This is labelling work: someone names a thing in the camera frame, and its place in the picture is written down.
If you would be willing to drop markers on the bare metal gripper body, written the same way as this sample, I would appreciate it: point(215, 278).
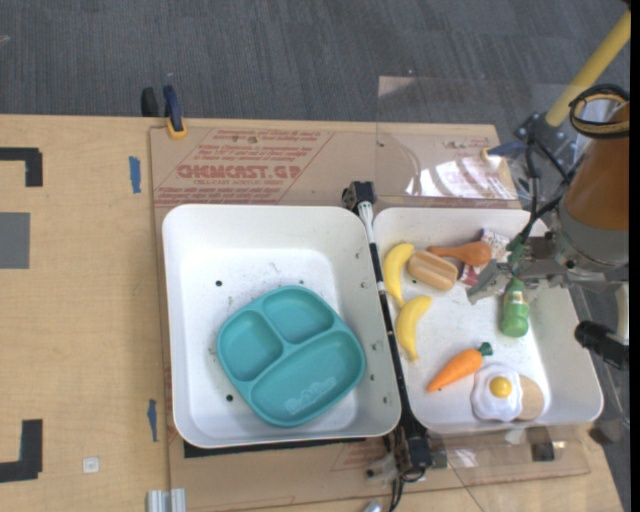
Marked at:
point(547, 267)

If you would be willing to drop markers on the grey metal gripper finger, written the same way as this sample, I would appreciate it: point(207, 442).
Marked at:
point(495, 271)
point(482, 292)

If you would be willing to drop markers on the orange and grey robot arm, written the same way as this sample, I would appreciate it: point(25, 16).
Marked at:
point(597, 170)

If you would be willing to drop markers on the orange chicken drumstick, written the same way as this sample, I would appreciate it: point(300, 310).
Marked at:
point(470, 253)

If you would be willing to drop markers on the white and red packet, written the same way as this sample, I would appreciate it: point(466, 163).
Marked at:
point(492, 239)

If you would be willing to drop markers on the green bottle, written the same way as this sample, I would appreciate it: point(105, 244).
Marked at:
point(515, 315)

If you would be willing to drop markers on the white plastic tray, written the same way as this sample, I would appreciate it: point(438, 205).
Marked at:
point(260, 240)
point(450, 320)

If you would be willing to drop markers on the tan hot dog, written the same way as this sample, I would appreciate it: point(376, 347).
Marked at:
point(432, 271)

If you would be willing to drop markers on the yellow banana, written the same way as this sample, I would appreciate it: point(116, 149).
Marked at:
point(393, 272)
point(411, 322)

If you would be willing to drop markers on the orange carrot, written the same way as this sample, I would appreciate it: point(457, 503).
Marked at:
point(457, 369)

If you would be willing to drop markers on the thin black and white rod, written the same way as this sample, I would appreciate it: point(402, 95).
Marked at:
point(386, 310)

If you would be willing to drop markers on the white fried egg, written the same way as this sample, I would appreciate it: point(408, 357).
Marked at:
point(495, 392)

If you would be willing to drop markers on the tan round biscuit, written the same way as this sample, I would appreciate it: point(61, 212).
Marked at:
point(532, 397)

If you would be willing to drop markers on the teal divided plate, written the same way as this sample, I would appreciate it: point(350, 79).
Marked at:
point(292, 357)

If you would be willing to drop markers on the brown cardboard board red print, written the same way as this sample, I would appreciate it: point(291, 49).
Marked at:
point(260, 170)

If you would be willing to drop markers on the black cylinder on white bracket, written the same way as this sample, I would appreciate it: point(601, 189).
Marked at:
point(600, 340)

